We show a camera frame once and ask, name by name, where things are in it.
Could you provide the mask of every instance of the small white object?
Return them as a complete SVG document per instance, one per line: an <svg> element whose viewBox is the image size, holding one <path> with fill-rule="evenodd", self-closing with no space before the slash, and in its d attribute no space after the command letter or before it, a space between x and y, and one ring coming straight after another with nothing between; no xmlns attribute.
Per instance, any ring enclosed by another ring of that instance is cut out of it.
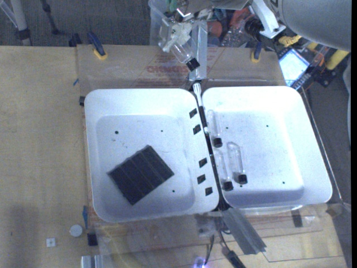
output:
<svg viewBox="0 0 357 268"><path fill-rule="evenodd" d="M55 238L47 238L46 239L46 247L55 247L56 239Z"/></svg>
<svg viewBox="0 0 357 268"><path fill-rule="evenodd" d="M71 229L69 230L69 233L73 237L80 237L83 233L83 228L79 224L75 224L71 227Z"/></svg>

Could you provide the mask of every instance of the clear plastic piece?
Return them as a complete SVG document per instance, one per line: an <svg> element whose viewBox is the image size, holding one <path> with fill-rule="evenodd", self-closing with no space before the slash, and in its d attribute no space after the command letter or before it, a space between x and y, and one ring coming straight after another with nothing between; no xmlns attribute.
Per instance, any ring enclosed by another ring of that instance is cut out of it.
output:
<svg viewBox="0 0 357 268"><path fill-rule="evenodd" d="M219 122L219 117L215 114L213 110L209 110L206 115L208 128L210 130L210 136L212 139L213 146L216 148L222 147L221 138L221 126Z"/></svg>
<svg viewBox="0 0 357 268"><path fill-rule="evenodd" d="M233 190L233 182L231 176L228 174L228 171L225 167L223 153L220 150L215 150L214 155L218 175L223 185L223 189L225 191Z"/></svg>
<svg viewBox="0 0 357 268"><path fill-rule="evenodd" d="M180 45L179 43L174 43L171 47L171 52L178 59L179 62L186 64L192 59L193 52L192 48L188 43Z"/></svg>
<svg viewBox="0 0 357 268"><path fill-rule="evenodd" d="M227 143L229 169L234 180L239 184L247 183L247 176L243 166L243 149L234 142Z"/></svg>

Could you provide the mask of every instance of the gray carpet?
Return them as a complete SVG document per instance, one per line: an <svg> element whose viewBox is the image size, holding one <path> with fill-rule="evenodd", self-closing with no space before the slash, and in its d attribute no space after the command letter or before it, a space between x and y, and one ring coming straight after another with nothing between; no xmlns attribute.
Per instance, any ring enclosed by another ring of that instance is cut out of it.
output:
<svg viewBox="0 0 357 268"><path fill-rule="evenodd" d="M93 31L103 44L148 45L148 0L47 0L60 35L52 35L40 0L21 0L33 46L68 46L72 34ZM20 45L13 24L0 13L0 43Z"/></svg>
<svg viewBox="0 0 357 268"><path fill-rule="evenodd" d="M68 46L78 33L86 42L93 31L104 44L148 45L148 0L47 0L60 35L52 35L39 0L22 0L34 46ZM0 12L0 45L21 45L13 24ZM343 200L351 203L351 152L347 131L348 92L342 76L329 87L314 84L308 91L310 105L322 135ZM330 203L340 201L334 192ZM351 267L351 214L334 219L336 230Z"/></svg>

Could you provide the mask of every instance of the cable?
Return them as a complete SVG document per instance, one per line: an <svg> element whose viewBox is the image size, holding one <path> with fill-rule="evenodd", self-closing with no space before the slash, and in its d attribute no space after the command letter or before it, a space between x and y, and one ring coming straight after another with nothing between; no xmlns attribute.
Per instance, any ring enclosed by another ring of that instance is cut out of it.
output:
<svg viewBox="0 0 357 268"><path fill-rule="evenodd" d="M224 237L223 237L223 235L222 235L222 231L219 230L219 231L218 231L218 234L219 234L219 237L221 238L221 240L222 240L224 246L230 251L230 249L229 249L227 243L226 243L225 240L224 240Z"/></svg>
<svg viewBox="0 0 357 268"><path fill-rule="evenodd" d="M246 268L244 264L241 262L239 259L238 255L231 249L229 249L227 243L224 240L224 237L222 235L222 230L218 231L219 237L221 238L224 246L228 249L228 253L226 255L228 261L233 265L235 268Z"/></svg>
<svg viewBox="0 0 357 268"><path fill-rule="evenodd" d="M210 245L210 249L209 249L209 251L208 251L208 253L207 253L207 256L206 256L206 260L205 260L205 264L204 264L204 265L207 264L208 259L210 258L211 251L212 251L212 248L213 248L213 244L214 244L214 235L211 236L211 245Z"/></svg>

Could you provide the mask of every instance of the wire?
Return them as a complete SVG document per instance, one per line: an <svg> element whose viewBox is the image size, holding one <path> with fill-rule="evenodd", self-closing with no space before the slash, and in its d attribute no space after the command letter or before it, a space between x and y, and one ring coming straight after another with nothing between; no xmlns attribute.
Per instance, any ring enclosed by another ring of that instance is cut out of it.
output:
<svg viewBox="0 0 357 268"><path fill-rule="evenodd" d="M210 255L211 255L211 251L212 251L212 248L213 248L213 244L214 244L214 235L211 236L211 245L210 245L210 250L208 251L207 253L207 256L206 256L206 260L205 260L205 264L207 264L208 262L208 259L210 258Z"/></svg>
<svg viewBox="0 0 357 268"><path fill-rule="evenodd" d="M228 251L231 251L231 250L229 249L227 243L226 243L225 240L224 240L224 237L223 237L223 235L222 235L222 231L221 231L221 230L218 231L218 234L219 234L219 237L221 238L221 240L222 240L224 246L228 249Z"/></svg>

